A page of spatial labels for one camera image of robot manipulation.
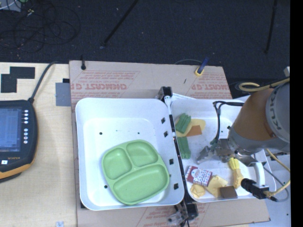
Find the yellow cable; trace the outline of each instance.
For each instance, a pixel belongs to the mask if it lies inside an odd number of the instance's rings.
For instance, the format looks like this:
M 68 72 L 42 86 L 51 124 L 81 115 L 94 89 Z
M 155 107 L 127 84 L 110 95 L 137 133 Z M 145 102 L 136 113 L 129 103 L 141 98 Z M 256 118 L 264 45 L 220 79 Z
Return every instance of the yellow cable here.
M 284 165 L 273 153 L 270 152 L 269 149 L 266 149 L 266 151 L 269 153 L 269 155 L 274 159 L 276 160 L 281 166 L 283 166 L 287 171 L 289 171 L 290 173 L 290 169 Z M 282 187 L 280 187 L 278 190 L 274 191 L 274 192 L 270 192 L 270 191 L 264 191 L 264 194 L 267 196 L 267 197 L 271 197 L 271 196 L 274 196 L 276 195 L 277 193 L 281 192 L 282 190 L 284 190 L 286 187 L 288 187 L 290 184 L 290 179 L 288 180 L 288 182 L 283 185 Z
M 243 82 L 241 84 L 239 84 L 239 89 L 244 91 L 244 92 L 256 92 L 256 91 L 261 91 L 261 90 L 265 90 L 265 89 L 268 89 L 268 88 L 271 88 L 271 87 L 276 87 L 282 83 L 286 83 L 289 81 L 290 78 L 286 78 L 284 80 L 281 80 L 281 81 L 278 81 L 278 82 L 275 82 L 275 83 L 272 83 L 272 84 L 269 84 L 269 85 L 266 85 L 266 86 L 263 86 L 263 87 L 260 87 L 259 84 L 257 83 L 253 83 L 253 82 Z M 255 88 L 246 88 L 245 86 L 255 86 Z

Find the white tray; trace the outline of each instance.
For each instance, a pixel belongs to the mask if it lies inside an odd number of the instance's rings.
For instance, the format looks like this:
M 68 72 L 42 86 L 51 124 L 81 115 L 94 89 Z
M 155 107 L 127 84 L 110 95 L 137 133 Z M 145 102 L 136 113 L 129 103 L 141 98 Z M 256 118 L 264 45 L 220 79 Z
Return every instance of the white tray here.
M 184 186 L 173 142 L 167 106 L 158 99 L 84 98 L 76 105 L 81 202 L 90 210 L 176 205 Z M 168 187 L 135 205 L 119 202 L 102 172 L 101 159 L 110 148 L 131 140 L 151 143 L 170 174 Z
M 184 172 L 186 173 L 189 166 L 197 166 L 201 169 L 207 169 L 213 172 L 213 175 L 219 175 L 228 181 L 228 185 L 233 185 L 233 176 L 232 171 L 228 167 L 227 163 L 222 163 L 218 157 L 213 157 L 212 159 L 202 162 L 197 165 L 195 162 L 196 157 L 199 155 L 200 151 L 205 146 L 211 146 L 210 142 L 214 139 L 217 134 L 218 128 L 218 118 L 215 112 L 215 108 L 213 106 L 213 102 L 216 100 L 212 99 L 177 99 L 173 101 L 171 105 L 171 110 L 173 114 L 173 118 L 176 121 L 178 117 L 182 113 L 186 113 L 191 118 L 203 119 L 206 122 L 205 129 L 202 131 L 202 135 L 198 136 L 190 136 L 187 138 L 188 146 L 191 151 L 190 159 L 183 159 L 182 164 L 184 168 Z M 226 102 L 242 102 L 239 100 L 224 100 Z M 232 123 L 238 116 L 240 111 L 240 106 L 229 106 L 223 105 L 221 107 L 221 115 L 220 115 L 220 138 L 226 139 L 228 136 L 228 126 L 231 126 Z M 257 160 L 262 159 L 262 161 L 267 161 L 266 155 L 264 151 L 257 153 Z M 244 178 L 256 180 L 256 173 L 253 167 L 246 167 L 242 162 L 239 162 L 241 173 Z M 266 175 L 266 185 L 276 188 L 276 184 L 274 178 Z M 200 198 L 195 198 L 190 192 L 190 188 L 192 183 L 187 182 L 187 189 L 189 195 L 196 200 L 197 202 L 213 202 L 213 201 L 226 201 L 230 199 L 222 199 L 216 198 L 212 194 L 206 191 L 205 195 Z M 236 189 L 238 198 L 237 199 L 247 199 L 247 198 L 255 198 L 251 193 L 243 189 L 241 186 Z

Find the cardboard sheet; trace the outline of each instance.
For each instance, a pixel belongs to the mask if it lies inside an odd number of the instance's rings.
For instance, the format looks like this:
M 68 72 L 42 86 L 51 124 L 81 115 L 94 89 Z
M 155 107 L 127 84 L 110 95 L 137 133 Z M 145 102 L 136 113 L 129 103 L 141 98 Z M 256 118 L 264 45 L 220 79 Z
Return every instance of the cardboard sheet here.
M 75 119 L 76 103 L 85 97 L 155 98 L 161 87 L 172 87 L 173 93 L 197 99 L 232 99 L 222 67 L 206 66 L 201 77 L 197 66 L 159 65 L 122 62 L 70 61 L 71 108 L 76 181 L 77 218 L 79 227 L 169 226 L 167 217 L 173 206 L 126 208 L 91 211 L 81 208 L 79 166 Z M 198 203 L 199 216 L 190 221 L 191 227 L 212 227 L 270 221 L 264 200 L 231 200 Z

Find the black floor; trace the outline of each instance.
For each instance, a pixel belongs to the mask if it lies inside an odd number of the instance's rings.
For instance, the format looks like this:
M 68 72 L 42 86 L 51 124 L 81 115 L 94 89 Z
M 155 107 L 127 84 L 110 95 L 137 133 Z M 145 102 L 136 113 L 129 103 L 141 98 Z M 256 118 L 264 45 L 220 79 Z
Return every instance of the black floor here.
M 83 56 L 199 65 L 209 57 L 208 65 L 223 67 L 233 97 L 242 96 L 238 82 L 281 79 L 290 66 L 290 0 L 276 7 L 274 0 L 138 0 L 110 38 L 135 0 L 24 0 L 8 8 L 10 0 L 0 1 L 1 62 Z

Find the table surface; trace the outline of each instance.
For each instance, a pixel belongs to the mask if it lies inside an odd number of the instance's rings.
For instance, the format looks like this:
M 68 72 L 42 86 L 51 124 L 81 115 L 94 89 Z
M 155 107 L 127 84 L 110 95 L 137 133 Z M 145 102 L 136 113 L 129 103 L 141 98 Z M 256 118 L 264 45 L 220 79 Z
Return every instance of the table surface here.
M 9 74 L 13 63 L 0 63 Z M 0 100 L 27 100 L 47 64 L 16 63 L 36 68 L 35 79 L 18 79 L 17 93 L 0 93 Z M 35 96 L 39 143 L 33 165 L 15 179 L 0 184 L 1 226 L 77 226 L 72 116 L 70 106 L 56 106 L 55 84 L 70 77 L 68 64 L 55 64 Z

